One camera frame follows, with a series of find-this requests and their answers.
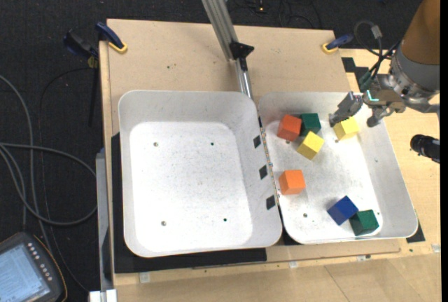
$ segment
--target green block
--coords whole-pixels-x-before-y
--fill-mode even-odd
[[[373,210],[358,211],[349,219],[349,221],[355,236],[371,233],[379,227]]]
[[[300,132],[301,137],[307,136],[310,131],[317,134],[321,129],[319,115],[316,113],[302,114],[300,118],[302,119],[302,131]]]

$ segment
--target yellow block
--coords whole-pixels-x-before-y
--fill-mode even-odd
[[[321,150],[322,145],[323,139],[310,131],[297,148],[297,152],[301,153],[305,158],[312,160],[319,150]]]
[[[355,118],[351,116],[350,118],[340,121],[333,127],[338,140],[348,139],[354,137],[359,132],[358,123]]]

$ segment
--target orange block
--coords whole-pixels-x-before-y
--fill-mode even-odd
[[[302,170],[285,170],[279,177],[280,189],[283,195],[301,193],[307,187]]]
[[[293,142],[298,138],[301,127],[302,119],[292,115],[285,115],[280,121],[277,136]]]

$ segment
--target blue cube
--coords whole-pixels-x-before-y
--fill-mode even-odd
[[[341,200],[330,207],[327,212],[330,214],[336,224],[342,225],[345,221],[350,219],[355,213],[358,212],[358,208],[348,196],[344,196]]]

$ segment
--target cube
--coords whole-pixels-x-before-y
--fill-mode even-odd
[[[321,122],[319,121],[319,115],[316,113],[306,113],[300,115],[302,119],[302,131],[301,137],[306,137],[310,131],[317,134],[321,130]]]
[[[349,219],[355,236],[371,233],[379,228],[377,217],[373,210],[358,211]]]
[[[327,212],[330,214],[336,224],[342,225],[345,221],[350,219],[355,213],[358,212],[358,208],[353,204],[348,196],[344,196],[341,200],[330,207]]]
[[[313,160],[314,156],[321,150],[323,143],[324,140],[320,136],[310,131],[297,148],[297,152],[301,153],[305,158]]]
[[[338,122],[335,126],[333,126],[333,130],[336,133],[337,139],[343,140],[358,134],[359,126],[355,118],[351,116],[346,120]]]
[[[279,177],[280,189],[283,195],[301,193],[306,187],[302,170],[285,170]]]
[[[292,115],[285,115],[280,121],[277,136],[293,142],[299,137],[301,127],[302,119]]]

